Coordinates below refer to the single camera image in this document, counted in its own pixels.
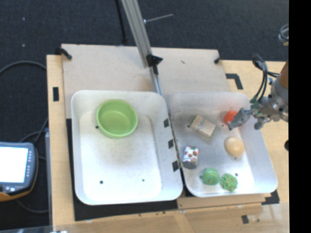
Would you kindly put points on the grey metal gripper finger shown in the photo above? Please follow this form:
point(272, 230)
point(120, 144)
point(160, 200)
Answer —
point(239, 119)
point(260, 122)

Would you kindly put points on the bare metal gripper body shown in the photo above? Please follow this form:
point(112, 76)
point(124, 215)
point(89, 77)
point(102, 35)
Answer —
point(274, 107)

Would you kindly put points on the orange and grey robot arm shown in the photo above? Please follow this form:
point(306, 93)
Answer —
point(284, 80)

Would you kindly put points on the orange ball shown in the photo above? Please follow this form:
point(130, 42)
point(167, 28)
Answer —
point(229, 117)

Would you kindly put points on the beige toy bread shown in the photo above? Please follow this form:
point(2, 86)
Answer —
point(234, 145)

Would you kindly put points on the beige patterned packet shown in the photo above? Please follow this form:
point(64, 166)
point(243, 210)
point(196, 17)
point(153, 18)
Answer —
point(202, 126)

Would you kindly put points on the white plastic tray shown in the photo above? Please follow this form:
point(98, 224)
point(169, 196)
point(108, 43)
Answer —
point(121, 159)
point(213, 154)

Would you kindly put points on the white can with red print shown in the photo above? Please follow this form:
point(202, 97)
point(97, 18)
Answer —
point(190, 156)

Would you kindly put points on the green broccoli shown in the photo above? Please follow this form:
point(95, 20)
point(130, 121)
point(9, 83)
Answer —
point(229, 182)

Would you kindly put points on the green apple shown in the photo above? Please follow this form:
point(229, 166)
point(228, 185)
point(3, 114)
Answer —
point(210, 176)

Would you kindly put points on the green bowl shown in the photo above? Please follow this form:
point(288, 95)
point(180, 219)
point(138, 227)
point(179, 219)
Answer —
point(116, 119)

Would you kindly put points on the pale wooden board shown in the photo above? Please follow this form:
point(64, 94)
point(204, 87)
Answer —
point(104, 67)

